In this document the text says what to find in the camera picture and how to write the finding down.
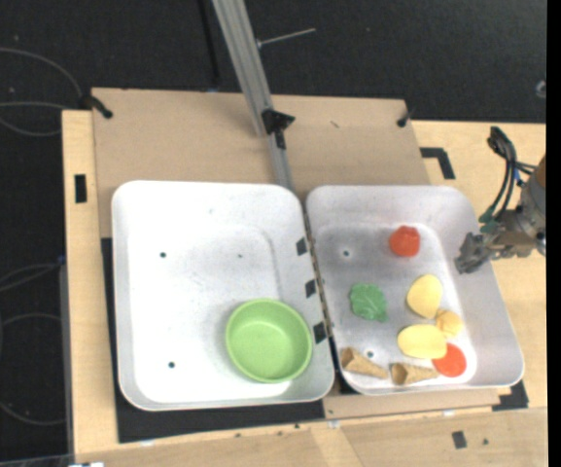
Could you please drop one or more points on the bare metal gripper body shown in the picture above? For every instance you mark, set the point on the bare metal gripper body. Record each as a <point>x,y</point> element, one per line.
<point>515,238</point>

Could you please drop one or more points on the green bowl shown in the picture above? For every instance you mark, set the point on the green bowl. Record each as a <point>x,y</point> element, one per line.
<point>268,341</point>

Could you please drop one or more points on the yellow oval toy chip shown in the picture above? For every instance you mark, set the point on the yellow oval toy chip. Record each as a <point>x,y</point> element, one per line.
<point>425,296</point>
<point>421,341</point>

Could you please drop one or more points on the brown cardboard board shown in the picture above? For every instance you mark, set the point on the brown cardboard board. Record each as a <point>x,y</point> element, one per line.
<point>187,139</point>

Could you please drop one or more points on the small yellow toy piece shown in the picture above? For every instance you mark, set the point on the small yellow toy piece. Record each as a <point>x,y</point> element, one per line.
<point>450,323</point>

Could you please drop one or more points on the red toy tomato slice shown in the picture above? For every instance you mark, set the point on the red toy tomato slice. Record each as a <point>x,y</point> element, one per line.
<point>453,363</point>

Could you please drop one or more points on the green toy lettuce leaf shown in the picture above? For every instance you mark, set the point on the green toy lettuce leaf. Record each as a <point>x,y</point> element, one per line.
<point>368,302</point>

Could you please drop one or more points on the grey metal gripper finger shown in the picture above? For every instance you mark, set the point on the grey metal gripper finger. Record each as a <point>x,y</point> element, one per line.
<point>466,262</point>
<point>474,242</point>

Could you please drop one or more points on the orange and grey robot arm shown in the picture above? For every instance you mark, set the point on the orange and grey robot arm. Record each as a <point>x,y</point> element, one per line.
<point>538,197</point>

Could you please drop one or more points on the brown toy waffle cone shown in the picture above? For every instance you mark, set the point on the brown toy waffle cone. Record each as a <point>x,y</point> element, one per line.
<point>361,364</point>
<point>412,373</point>

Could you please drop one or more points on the white plastic tray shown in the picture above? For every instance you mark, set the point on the white plastic tray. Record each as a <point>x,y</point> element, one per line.
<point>187,285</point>
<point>372,212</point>

